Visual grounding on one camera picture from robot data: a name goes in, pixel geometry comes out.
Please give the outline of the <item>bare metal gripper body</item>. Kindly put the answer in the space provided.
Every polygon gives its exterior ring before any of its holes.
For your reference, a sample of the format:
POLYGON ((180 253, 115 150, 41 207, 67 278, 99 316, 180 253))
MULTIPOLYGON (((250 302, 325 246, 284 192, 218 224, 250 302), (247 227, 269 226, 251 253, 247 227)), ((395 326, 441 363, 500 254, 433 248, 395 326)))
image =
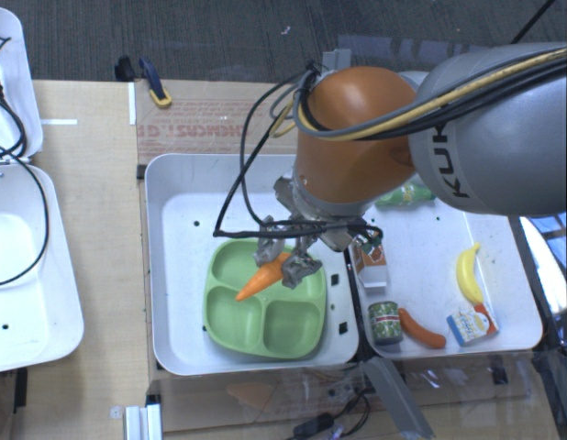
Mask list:
POLYGON ((362 216, 368 209, 367 200, 326 202, 308 192, 295 176, 281 176, 273 188, 276 199, 290 212, 291 219, 329 223, 328 230, 318 236, 334 251, 344 251, 356 235, 356 232, 349 231, 348 222, 356 221, 358 226, 366 224, 362 216))

